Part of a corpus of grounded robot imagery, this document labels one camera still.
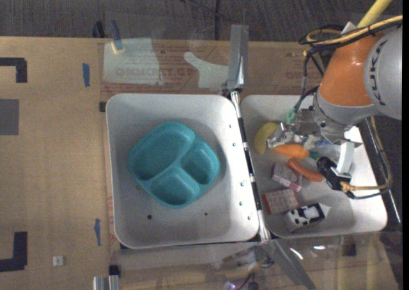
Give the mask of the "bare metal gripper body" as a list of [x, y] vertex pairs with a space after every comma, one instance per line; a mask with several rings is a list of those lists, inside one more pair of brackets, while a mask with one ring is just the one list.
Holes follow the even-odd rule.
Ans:
[[296, 135], [301, 136], [320, 136], [321, 128], [313, 120], [314, 109], [312, 107], [300, 109], [295, 116], [293, 131]]

